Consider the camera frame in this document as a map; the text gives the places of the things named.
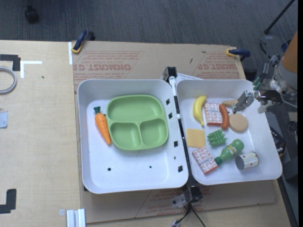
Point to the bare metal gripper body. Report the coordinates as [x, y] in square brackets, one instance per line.
[272, 94]

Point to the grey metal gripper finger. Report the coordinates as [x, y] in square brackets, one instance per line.
[246, 94]
[239, 107]

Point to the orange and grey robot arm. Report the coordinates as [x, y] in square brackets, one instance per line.
[290, 63]

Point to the tan rectangular biscuit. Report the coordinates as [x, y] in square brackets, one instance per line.
[229, 102]

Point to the round tan bread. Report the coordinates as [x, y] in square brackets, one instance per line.
[238, 123]

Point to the orange sausage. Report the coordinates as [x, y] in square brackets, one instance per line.
[225, 118]

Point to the orange and white carton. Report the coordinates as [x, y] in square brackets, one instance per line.
[204, 160]
[213, 114]

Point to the green pea pods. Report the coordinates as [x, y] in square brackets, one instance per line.
[216, 138]

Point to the white plastic tray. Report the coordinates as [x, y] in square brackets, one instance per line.
[260, 141]
[132, 169]

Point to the yellow banana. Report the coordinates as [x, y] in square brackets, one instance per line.
[197, 109]

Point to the green bottle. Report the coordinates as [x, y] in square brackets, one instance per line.
[229, 151]

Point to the yellow cheese slice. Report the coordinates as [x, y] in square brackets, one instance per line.
[195, 138]

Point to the white can with orange dots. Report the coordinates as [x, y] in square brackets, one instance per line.
[248, 160]

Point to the white paper sheet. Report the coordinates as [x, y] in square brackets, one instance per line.
[188, 76]

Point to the thin black and white rod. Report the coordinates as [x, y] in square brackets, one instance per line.
[182, 131]

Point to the green divided plate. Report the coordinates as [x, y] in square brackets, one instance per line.
[132, 110]

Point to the brown cardboard board red print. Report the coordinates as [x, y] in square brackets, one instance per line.
[142, 58]

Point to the orange carrot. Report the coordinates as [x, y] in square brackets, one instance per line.
[102, 124]

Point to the white tape roll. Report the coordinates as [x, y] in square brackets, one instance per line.
[13, 81]

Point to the black chair wheel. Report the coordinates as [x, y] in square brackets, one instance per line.
[31, 14]

